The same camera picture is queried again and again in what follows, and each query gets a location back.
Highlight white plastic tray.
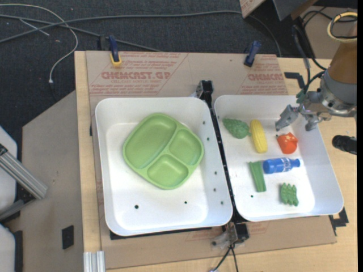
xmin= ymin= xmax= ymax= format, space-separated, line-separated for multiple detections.
xmin=94 ymin=96 xmax=234 ymax=237
xmin=214 ymin=94 xmax=345 ymax=222

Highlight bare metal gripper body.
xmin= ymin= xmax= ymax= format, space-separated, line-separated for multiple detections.
xmin=298 ymin=91 xmax=357 ymax=122

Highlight green divided plate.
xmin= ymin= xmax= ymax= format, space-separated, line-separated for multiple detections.
xmin=122 ymin=112 xmax=205 ymax=191

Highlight brown cardboard board red print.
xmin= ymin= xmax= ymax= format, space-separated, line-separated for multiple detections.
xmin=85 ymin=50 xmax=339 ymax=262

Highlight blue toy bottle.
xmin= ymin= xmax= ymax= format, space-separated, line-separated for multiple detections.
xmin=262 ymin=157 xmax=302 ymax=175

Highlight green toy grapes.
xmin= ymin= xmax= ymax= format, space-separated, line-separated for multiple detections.
xmin=222 ymin=118 xmax=252 ymax=139

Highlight green toy pea pods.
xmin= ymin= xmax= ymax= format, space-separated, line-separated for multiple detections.
xmin=280 ymin=182 xmax=299 ymax=207

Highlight green toy celery stick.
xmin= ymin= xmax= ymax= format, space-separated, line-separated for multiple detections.
xmin=248 ymin=161 xmax=268 ymax=193

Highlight yellow toy corn cob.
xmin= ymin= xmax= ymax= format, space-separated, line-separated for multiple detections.
xmin=250 ymin=119 xmax=268 ymax=154

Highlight black block with thin wires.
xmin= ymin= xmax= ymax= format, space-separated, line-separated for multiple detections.
xmin=212 ymin=222 xmax=251 ymax=248
xmin=195 ymin=79 xmax=214 ymax=100

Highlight thin black rod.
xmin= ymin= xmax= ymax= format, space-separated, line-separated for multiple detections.
xmin=208 ymin=96 xmax=237 ymax=224

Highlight orange toy carton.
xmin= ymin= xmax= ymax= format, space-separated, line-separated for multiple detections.
xmin=276 ymin=132 xmax=299 ymax=155

